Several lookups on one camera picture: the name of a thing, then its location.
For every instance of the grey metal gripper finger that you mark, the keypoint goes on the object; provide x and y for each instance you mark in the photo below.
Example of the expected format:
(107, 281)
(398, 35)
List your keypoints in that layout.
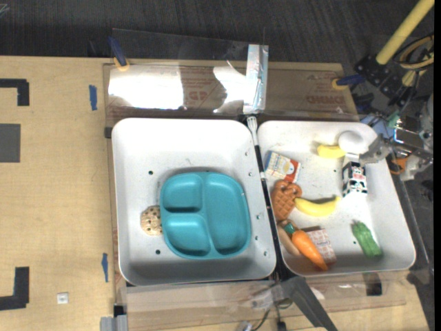
(379, 146)
(365, 158)

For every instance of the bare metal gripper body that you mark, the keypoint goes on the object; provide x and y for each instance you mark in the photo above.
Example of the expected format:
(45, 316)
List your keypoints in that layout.
(411, 141)

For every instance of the black and white carton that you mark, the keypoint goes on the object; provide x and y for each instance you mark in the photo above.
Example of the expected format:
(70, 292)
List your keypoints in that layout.
(355, 183)

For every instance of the small yellow banana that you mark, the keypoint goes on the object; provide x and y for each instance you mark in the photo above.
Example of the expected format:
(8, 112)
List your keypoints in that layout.
(329, 151)

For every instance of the white plastic tray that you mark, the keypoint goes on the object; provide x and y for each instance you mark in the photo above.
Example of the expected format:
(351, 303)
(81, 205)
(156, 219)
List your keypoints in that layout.
(144, 150)
(379, 219)

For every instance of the large yellow banana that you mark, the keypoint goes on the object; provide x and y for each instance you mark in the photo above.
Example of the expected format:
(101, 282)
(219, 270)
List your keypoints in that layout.
(315, 207)

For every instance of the green toy vegetable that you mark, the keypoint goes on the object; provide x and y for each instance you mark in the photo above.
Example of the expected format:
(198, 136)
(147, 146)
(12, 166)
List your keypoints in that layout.
(366, 240)

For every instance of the white orange and blue carton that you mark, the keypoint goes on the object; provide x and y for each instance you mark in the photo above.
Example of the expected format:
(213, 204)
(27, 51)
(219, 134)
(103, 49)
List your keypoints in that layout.
(280, 167)

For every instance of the brown waffle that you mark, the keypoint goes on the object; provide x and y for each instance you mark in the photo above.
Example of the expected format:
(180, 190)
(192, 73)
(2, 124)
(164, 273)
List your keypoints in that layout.
(283, 202)

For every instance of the pink and white packet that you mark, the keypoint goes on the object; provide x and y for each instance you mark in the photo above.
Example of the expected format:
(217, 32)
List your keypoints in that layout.
(326, 245)

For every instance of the orange carrot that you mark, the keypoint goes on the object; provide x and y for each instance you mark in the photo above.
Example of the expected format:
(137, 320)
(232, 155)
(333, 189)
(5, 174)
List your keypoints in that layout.
(306, 245)

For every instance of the brown sausage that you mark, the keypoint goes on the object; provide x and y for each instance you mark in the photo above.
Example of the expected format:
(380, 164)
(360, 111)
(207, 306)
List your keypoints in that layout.
(286, 241)

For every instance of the blue divided plate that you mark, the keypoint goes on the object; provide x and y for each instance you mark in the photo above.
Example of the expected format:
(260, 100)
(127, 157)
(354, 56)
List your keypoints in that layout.
(224, 212)

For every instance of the beige chocolate chip biscuit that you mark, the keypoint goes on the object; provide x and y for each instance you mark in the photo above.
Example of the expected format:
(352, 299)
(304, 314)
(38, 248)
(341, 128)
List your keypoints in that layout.
(150, 221)

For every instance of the small white square block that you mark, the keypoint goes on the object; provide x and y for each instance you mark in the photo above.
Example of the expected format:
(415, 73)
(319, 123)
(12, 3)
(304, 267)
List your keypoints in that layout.
(62, 298)

